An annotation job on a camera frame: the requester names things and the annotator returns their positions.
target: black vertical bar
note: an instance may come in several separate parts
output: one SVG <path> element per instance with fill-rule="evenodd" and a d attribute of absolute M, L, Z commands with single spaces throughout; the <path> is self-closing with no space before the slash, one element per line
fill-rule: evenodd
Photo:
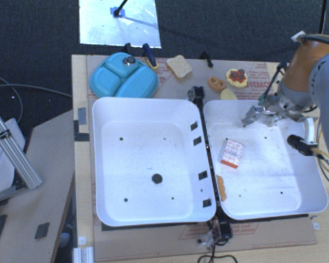
<path fill-rule="evenodd" d="M 320 23 L 319 23 L 319 34 L 323 34 L 326 7 L 327 7 L 327 0 L 323 0 L 322 13 L 320 16 Z"/>
<path fill-rule="evenodd" d="M 127 1 L 128 0 L 124 0 L 122 2 L 122 4 L 119 6 L 119 8 L 114 11 L 114 16 L 119 16 L 120 15 L 120 11 L 122 10 L 123 6 L 127 3 Z"/>

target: large black dot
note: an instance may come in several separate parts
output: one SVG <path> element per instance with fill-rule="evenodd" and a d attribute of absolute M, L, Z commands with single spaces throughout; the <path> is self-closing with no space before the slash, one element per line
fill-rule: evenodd
<path fill-rule="evenodd" d="M 152 180 L 153 180 L 153 182 L 156 183 L 156 184 L 161 183 L 161 182 L 162 182 L 162 176 L 161 176 L 161 174 L 158 174 L 158 173 L 154 174 L 154 175 L 152 176 Z"/>

